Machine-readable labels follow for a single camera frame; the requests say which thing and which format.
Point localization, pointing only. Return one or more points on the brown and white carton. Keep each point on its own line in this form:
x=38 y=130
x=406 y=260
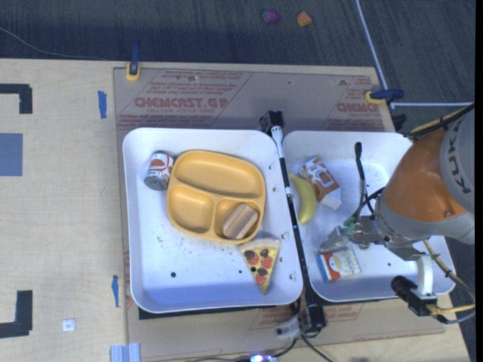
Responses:
x=320 y=179

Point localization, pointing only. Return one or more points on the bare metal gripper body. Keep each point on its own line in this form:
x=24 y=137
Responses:
x=370 y=233

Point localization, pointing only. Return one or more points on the tan hot dog bun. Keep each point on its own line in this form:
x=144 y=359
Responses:
x=240 y=221

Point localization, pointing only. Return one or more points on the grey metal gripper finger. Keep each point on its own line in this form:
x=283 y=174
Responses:
x=335 y=243
x=341 y=232

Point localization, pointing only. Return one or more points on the brown cardboard board red print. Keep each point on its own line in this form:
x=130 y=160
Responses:
x=264 y=96

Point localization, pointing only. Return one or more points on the purple grapes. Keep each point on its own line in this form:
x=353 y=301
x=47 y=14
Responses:
x=271 y=16

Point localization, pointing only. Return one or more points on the thin black and white rod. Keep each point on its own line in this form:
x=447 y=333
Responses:
x=292 y=209

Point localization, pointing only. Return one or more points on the yellow pizza slice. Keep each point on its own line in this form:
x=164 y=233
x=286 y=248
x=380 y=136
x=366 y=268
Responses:
x=262 y=262

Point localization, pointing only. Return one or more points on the orange toy chunk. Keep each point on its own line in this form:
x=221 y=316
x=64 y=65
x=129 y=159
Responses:
x=303 y=19

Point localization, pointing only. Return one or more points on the black cylinder on white bracket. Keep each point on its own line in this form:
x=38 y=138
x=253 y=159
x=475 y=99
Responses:
x=411 y=294

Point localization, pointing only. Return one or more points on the red and white can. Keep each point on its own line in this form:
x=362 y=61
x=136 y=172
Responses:
x=158 y=172

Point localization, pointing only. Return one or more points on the yellow divided plate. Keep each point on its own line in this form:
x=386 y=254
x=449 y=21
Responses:
x=215 y=172

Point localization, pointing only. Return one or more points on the orange and white packet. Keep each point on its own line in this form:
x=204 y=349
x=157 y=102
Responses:
x=339 y=265

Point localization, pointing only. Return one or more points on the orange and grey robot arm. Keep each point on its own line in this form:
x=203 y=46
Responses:
x=419 y=187

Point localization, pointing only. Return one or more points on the yellow banana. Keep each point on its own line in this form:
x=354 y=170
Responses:
x=307 y=202

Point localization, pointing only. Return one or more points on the white plastic tray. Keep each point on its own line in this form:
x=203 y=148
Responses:
x=196 y=270
x=377 y=273

